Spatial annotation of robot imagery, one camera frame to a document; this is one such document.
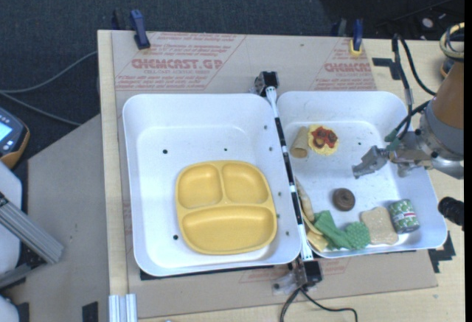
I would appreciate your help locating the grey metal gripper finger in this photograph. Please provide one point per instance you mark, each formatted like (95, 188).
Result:
(376, 153)
(365, 167)

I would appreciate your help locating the brown cardboard board red print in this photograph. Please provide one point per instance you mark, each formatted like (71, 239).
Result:
(228, 62)

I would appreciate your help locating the yellow divided plate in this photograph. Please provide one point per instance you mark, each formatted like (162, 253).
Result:
(225, 224)

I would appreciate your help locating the beige toy biscuit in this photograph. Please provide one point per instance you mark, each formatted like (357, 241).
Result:
(305, 200)

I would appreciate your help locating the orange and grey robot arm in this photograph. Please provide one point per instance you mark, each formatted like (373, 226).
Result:
(450, 99)

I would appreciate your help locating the tan bread slice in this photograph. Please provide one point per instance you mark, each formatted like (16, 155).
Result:
(380, 226)

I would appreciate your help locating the white plastic tray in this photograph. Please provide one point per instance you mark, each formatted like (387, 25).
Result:
(166, 129)
(368, 118)

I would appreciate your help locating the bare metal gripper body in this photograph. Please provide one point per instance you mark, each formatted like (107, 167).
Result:
(413, 156)

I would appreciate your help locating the brown doughnut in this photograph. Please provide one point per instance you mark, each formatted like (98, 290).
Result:
(343, 199)

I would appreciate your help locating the green dotted toy leaf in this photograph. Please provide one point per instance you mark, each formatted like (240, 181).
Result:
(359, 236)

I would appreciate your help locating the yellow toy cheese slice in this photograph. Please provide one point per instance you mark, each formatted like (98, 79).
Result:
(316, 239)

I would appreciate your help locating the green ridged toy lettuce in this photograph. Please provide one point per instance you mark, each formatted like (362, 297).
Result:
(330, 230)

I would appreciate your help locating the green small can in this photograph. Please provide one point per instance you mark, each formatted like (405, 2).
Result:
(403, 215)

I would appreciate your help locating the toy pizza slice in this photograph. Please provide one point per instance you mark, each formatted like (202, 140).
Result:
(322, 141)

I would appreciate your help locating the thin black and white rod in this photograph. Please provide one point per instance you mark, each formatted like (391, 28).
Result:
(291, 180)

